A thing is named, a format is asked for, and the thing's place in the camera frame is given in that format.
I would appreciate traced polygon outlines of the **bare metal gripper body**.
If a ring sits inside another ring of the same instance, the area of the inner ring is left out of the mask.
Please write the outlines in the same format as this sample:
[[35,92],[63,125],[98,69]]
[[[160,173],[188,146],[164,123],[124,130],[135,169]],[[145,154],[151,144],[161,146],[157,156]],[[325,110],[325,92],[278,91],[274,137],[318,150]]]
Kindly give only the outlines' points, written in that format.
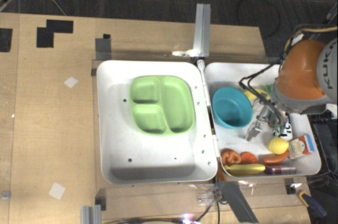
[[263,123],[266,123],[269,126],[274,126],[276,123],[278,123],[277,115],[271,111],[267,105],[263,105],[259,115],[256,116],[256,119],[256,126],[261,126]]

